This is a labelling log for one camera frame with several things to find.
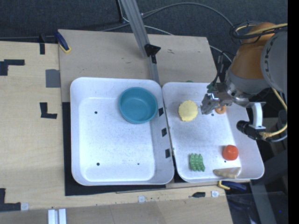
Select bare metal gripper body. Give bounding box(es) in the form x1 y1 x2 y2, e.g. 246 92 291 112
206 82 249 107

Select orange doughnut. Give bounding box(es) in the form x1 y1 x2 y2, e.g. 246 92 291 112
214 105 228 115

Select yellow round biscuit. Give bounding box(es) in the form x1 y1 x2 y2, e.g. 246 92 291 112
178 99 199 122

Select white plastic tray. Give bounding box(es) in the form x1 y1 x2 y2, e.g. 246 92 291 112
161 81 265 184
70 77 175 187

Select red tomato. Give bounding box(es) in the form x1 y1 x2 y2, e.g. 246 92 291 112
221 144 239 161

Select green grapes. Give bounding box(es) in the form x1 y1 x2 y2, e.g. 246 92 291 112
189 153 206 173

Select blue bowl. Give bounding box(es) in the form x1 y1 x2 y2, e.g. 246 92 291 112
118 86 159 125

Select beige pizza slice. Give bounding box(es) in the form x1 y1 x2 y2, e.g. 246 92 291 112
213 167 242 179

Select pale wood board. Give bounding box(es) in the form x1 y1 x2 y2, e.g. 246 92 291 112
57 28 227 194

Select black cylinder on white bracket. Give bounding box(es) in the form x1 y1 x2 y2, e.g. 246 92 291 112
236 101 267 141

